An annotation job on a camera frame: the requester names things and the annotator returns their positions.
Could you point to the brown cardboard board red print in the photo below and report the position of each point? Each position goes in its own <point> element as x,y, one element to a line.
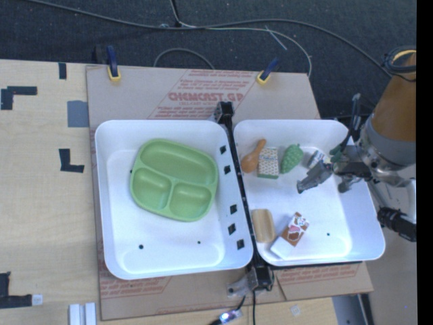
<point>142,93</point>

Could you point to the white plastic tray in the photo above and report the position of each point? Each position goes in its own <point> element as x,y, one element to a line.
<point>324,215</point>
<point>169,249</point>

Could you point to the black cylinder on white bracket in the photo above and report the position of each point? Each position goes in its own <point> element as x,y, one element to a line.
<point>397,220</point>

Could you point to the tan toy bread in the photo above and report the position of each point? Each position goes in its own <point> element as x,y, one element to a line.
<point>263,225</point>

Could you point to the small grey and white can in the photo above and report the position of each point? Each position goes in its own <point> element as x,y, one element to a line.
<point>314,158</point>

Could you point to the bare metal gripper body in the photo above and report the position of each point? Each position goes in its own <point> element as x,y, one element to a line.
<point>353,162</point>

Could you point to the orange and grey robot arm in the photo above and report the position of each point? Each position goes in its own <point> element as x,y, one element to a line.
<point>394,113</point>

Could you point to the brown and white carton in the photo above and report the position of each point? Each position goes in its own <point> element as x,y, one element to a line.
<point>294,232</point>

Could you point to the green toy grapes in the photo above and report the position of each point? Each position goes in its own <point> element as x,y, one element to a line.
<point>291,157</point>

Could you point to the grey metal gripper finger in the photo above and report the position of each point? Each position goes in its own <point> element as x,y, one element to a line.
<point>313,178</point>
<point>345,184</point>

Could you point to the thin black rod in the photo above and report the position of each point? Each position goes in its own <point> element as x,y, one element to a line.
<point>241,181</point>

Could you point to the green divided plate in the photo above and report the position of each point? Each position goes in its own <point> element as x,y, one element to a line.
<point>174,168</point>

